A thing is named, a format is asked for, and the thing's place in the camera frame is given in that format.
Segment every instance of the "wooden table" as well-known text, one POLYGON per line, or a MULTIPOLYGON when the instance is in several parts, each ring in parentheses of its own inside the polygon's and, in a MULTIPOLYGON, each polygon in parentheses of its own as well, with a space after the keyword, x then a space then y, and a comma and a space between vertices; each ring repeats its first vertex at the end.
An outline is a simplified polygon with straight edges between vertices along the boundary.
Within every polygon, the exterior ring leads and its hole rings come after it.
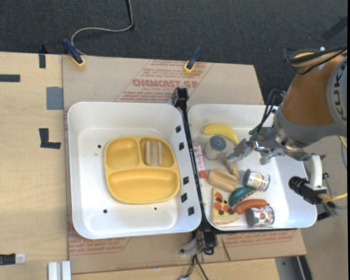
MULTIPOLYGON (((47 279, 47 263, 68 260, 64 111, 48 110, 46 89, 62 87, 62 56, 0 52, 0 254, 24 254, 0 266, 0 279, 47 279), (40 128, 60 149, 40 147, 40 128)), ((210 279, 279 279, 274 259, 204 264, 210 279)), ((73 275, 73 279, 179 279, 188 266, 73 275)), ((190 279, 203 279, 195 268, 190 279)))

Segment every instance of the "yellow cable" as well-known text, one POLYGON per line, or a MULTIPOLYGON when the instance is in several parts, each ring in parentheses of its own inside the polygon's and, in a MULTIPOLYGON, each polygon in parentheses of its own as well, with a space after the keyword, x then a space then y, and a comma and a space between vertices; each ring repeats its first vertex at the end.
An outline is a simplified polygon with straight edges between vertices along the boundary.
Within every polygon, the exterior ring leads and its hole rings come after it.
MULTIPOLYGON (((342 54, 346 54, 348 52, 348 50, 346 49, 345 51, 343 51, 341 53, 342 54)), ((305 65, 310 65, 310 64, 318 64, 318 63, 321 63, 323 61, 327 61, 328 59, 332 58, 333 56, 335 56, 336 54, 338 54, 339 52, 336 51, 336 52, 329 52, 328 54, 324 54, 324 55, 321 55, 319 57, 316 57, 314 59, 311 59, 311 60, 308 60, 308 61, 305 61, 305 62, 301 62, 299 64, 290 64, 292 67, 303 67, 305 65)), ((305 56, 305 55, 311 55, 311 54, 315 54, 314 52, 304 52, 304 53, 300 53, 298 55, 295 55, 293 57, 293 59, 295 58, 299 58, 299 57, 302 57, 302 56, 305 56)))
POLYGON ((336 195, 336 196, 327 195, 327 194, 319 194, 318 196, 324 202, 333 202, 333 201, 345 198, 345 197, 347 197, 347 195, 348 195, 348 193, 345 192, 345 193, 343 193, 341 195, 336 195))
POLYGON ((341 136, 338 136, 338 139, 341 141, 343 147, 348 150, 348 144, 346 143, 345 139, 341 136))

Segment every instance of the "white tray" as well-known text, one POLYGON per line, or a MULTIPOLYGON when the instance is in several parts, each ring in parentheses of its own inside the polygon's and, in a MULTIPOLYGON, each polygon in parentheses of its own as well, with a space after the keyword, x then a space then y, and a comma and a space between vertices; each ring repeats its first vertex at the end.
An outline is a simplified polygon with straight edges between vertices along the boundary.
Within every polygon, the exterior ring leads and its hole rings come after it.
MULTIPOLYGON (((191 128, 193 144, 200 145, 203 149, 210 135, 203 135, 203 129, 210 123, 222 123, 232 127, 239 140, 246 138, 249 140, 249 131, 261 121, 265 106, 249 105, 228 105, 228 104, 199 104, 190 108, 188 120, 191 128)), ((272 117, 269 116, 264 126, 272 125, 272 117)), ((233 144, 227 143, 226 153, 233 152, 233 144)), ((306 228, 315 223, 317 219, 316 206, 303 200, 288 186, 288 181, 292 176, 306 177, 305 167, 302 162, 298 162, 288 156, 273 157, 266 165, 259 163, 260 153, 252 151, 249 156, 238 161, 241 175, 239 186, 242 186, 244 172, 247 169, 258 171, 262 174, 269 174, 271 182, 266 192, 256 192, 248 199, 265 199, 275 212, 275 221, 269 226, 249 226, 245 215, 240 219, 226 225, 214 225, 211 223, 212 210, 212 186, 207 179, 199 180, 201 186, 202 200, 205 206, 206 218, 210 224, 219 230, 237 231, 247 229, 287 229, 306 228)), ((219 168, 227 171, 221 159, 208 160, 204 157, 207 172, 211 169, 219 168)), ((228 192, 222 191, 223 197, 228 200, 228 192)))
POLYGON ((191 232, 200 224, 200 202, 182 116, 176 108, 151 103, 76 103, 68 111, 68 135, 72 220, 81 236, 104 239, 191 232), (181 182, 174 198, 130 205, 110 195, 104 175, 104 148, 111 139, 126 135, 157 136, 171 145, 181 182))

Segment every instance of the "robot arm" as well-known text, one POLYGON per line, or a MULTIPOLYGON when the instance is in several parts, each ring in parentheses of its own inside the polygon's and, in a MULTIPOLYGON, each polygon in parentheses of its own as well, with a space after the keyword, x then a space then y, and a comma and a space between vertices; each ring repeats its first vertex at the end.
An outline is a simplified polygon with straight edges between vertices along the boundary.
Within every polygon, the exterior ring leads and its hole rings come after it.
POLYGON ((265 112, 261 123, 250 132, 250 140, 242 140, 227 155, 229 162, 241 159, 255 150, 261 153, 260 163, 267 164, 274 156, 288 155, 303 161, 309 180, 290 179, 291 189, 312 204, 329 200, 323 187, 321 159, 304 148, 321 138, 337 135, 347 138, 347 47, 325 51, 299 51, 287 57, 299 67, 279 107, 265 112), (262 127, 274 112, 271 127, 262 127))

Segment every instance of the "small can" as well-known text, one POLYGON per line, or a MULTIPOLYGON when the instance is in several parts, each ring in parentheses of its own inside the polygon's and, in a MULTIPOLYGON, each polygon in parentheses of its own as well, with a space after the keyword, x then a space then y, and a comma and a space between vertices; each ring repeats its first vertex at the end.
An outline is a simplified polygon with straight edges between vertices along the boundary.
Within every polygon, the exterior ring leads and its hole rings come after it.
POLYGON ((266 191, 270 184, 270 175, 263 175, 256 171, 246 170, 243 177, 243 184, 257 189, 257 191, 266 191))
POLYGON ((275 222, 275 213, 269 205, 263 208, 249 208, 246 212, 249 226, 271 225, 275 222))
POLYGON ((211 137, 209 142, 205 145, 204 156, 209 160, 216 160, 226 147, 226 140, 222 136, 215 135, 211 137))

